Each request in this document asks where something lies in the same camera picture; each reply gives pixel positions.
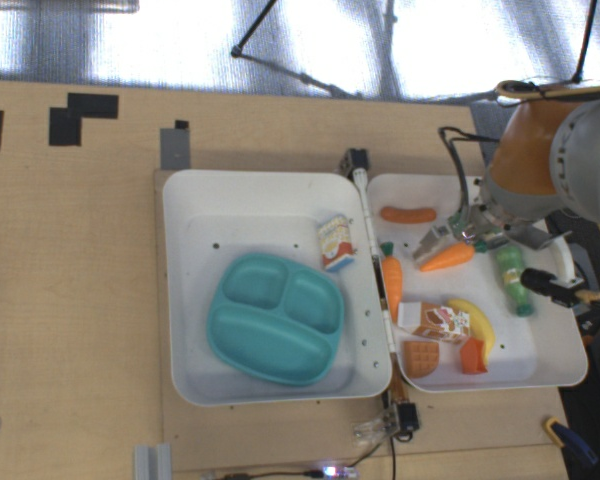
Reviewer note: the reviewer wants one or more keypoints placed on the orange waffle biscuit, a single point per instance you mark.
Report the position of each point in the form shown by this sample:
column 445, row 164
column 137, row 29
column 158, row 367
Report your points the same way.
column 421, row 359

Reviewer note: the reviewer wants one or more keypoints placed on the green divided plate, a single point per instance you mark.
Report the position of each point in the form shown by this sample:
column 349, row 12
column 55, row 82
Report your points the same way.
column 270, row 328

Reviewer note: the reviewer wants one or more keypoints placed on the green plastic bottle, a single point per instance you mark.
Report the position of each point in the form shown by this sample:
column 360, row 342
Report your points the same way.
column 514, row 278

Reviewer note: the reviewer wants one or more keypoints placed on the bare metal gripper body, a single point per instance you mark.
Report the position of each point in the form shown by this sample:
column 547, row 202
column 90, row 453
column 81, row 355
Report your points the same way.
column 480, row 224

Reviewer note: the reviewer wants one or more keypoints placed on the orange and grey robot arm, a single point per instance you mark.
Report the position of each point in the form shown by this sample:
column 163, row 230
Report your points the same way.
column 535, row 163

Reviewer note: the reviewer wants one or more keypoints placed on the yellow banana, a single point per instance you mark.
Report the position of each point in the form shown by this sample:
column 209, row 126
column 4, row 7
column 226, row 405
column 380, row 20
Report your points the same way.
column 480, row 320

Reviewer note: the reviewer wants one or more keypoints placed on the orange sausage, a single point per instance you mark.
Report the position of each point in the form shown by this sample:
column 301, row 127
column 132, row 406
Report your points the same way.
column 407, row 214

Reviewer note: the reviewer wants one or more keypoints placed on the white plastic tray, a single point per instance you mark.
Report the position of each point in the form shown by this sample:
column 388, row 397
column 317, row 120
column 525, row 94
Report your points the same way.
column 260, row 208
column 530, row 353

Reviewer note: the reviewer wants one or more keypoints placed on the orange carrot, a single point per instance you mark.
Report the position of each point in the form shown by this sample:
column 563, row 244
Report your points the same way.
column 450, row 257
column 393, row 280

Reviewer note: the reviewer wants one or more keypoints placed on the brown and white carton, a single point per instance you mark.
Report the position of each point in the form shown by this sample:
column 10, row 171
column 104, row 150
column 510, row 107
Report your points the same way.
column 437, row 324

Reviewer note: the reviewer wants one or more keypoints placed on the black cylinder on white bracket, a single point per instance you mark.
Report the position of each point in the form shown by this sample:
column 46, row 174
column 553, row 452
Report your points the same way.
column 545, row 282

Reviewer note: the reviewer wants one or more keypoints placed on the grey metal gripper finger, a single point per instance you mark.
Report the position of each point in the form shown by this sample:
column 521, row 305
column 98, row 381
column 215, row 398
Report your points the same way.
column 429, row 244

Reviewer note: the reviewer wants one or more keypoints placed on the red and blue carton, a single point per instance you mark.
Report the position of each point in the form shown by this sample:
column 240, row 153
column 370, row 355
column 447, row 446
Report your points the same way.
column 336, row 245

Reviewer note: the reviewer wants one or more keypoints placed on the orange fries packet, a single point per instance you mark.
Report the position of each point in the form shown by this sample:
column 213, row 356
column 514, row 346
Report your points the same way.
column 473, row 357

